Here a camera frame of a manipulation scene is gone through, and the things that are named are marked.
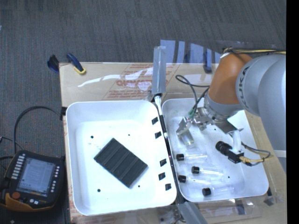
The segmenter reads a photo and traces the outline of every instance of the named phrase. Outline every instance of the blue clamp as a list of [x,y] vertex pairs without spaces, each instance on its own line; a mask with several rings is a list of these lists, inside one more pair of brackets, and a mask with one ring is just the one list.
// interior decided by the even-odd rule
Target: blue clamp
[[59,61],[54,54],[48,59],[48,67],[51,71],[59,73]]
[[66,55],[66,57],[69,59],[69,62],[71,62],[74,65],[74,69],[77,73],[79,73],[80,75],[83,75],[86,72],[86,70],[82,67],[80,62],[77,60],[77,58],[73,54],[68,53]]

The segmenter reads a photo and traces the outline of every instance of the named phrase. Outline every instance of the white plastic tray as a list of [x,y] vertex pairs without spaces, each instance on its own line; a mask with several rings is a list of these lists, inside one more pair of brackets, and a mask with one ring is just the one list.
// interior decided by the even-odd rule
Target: white plastic tray
[[[66,111],[73,199],[84,215],[166,206],[177,190],[157,108],[145,100],[77,102]],[[126,187],[93,158],[115,138],[148,167]],[[159,180],[159,174],[165,178]]]
[[[225,134],[221,129],[215,125],[207,125],[207,128],[203,131],[197,126],[191,126],[189,129],[194,144],[192,146],[186,146],[178,138],[176,130],[178,124],[183,117],[188,116],[188,112],[194,105],[193,98],[180,98],[166,100],[162,105],[164,113],[164,119],[166,123],[166,129],[169,136],[169,142],[171,147],[171,153],[173,156],[174,167],[177,177],[179,175],[185,175],[187,177],[194,177],[196,179],[206,180],[210,184],[204,184],[202,182],[179,182],[179,189],[183,197],[191,202],[206,202],[206,201],[218,201],[232,198],[242,198],[250,196],[261,196],[268,190],[268,179],[263,168],[263,164],[256,166],[246,166],[243,163],[234,164],[228,159],[227,156],[222,155],[215,145],[218,141],[223,141],[233,146],[233,139],[229,134]],[[203,100],[199,103],[198,107],[202,107]],[[234,125],[237,129],[243,130],[240,132],[241,141],[250,147],[256,148],[254,138],[250,126],[248,124],[244,111],[239,111],[236,115],[229,118],[228,121]],[[251,159],[260,159],[260,156],[253,152],[244,149],[244,156]],[[207,157],[204,161],[177,161],[176,154],[206,154]],[[221,168],[223,176],[221,178],[209,179],[209,175],[192,175],[192,166],[210,166]],[[223,191],[217,195],[204,196],[202,189],[206,187],[213,187],[220,183],[230,183],[233,186],[234,191]]]

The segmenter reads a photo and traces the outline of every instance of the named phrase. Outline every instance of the black grooved pad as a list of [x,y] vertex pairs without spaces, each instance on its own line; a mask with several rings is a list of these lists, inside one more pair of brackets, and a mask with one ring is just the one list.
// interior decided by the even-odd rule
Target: black grooved pad
[[102,148],[94,160],[128,188],[148,166],[115,138]]

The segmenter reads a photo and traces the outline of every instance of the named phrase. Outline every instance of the yellow wire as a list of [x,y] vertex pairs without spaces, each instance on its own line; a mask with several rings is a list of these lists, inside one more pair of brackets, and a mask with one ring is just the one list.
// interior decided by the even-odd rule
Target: yellow wire
[[246,162],[264,162],[264,161],[269,160],[273,157],[274,157],[273,155],[270,155],[268,158],[263,158],[263,159],[249,159],[249,158],[246,158],[245,156],[241,156],[240,160],[242,161],[242,163],[246,163]]
[[272,53],[275,53],[275,54],[283,54],[283,55],[286,55],[286,51],[277,51],[277,50],[271,50],[271,49],[257,49],[257,50],[254,50],[254,49],[234,49],[232,47],[229,47],[229,48],[225,48],[223,50],[223,53],[226,53],[226,52],[235,52],[237,54],[240,54],[240,53],[265,53],[265,52],[272,52]]

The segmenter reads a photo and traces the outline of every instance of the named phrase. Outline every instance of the small vial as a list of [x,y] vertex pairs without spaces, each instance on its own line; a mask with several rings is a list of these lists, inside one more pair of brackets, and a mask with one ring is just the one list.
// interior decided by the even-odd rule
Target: small vial
[[205,161],[206,154],[177,154],[177,161]]
[[223,176],[223,170],[221,168],[206,165],[201,167],[192,166],[191,172],[198,175],[209,175],[211,178],[221,178]]
[[192,134],[190,133],[189,130],[184,132],[179,136],[179,139],[183,142],[184,145],[186,146],[192,146],[194,145],[194,138],[192,137]]
[[220,183],[220,184],[215,184],[211,187],[203,188],[202,189],[202,194],[203,196],[218,196],[218,195],[223,195],[226,193],[233,193],[235,191],[234,186],[230,183]]
[[199,177],[198,175],[179,175],[178,181],[182,183],[194,183],[194,184],[201,184],[201,185],[210,185],[211,182],[208,178],[205,177]]

